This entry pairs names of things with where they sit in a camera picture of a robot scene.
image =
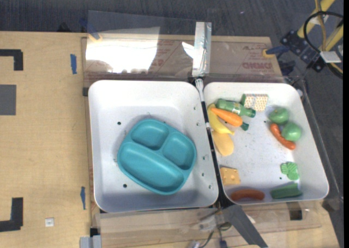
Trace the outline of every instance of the black corner marker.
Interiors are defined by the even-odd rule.
[[[21,50],[1,50],[0,56],[13,56],[13,69],[14,71],[23,70],[23,52]]]
[[[12,198],[11,219],[0,221],[0,232],[19,231],[23,226],[23,198]]]

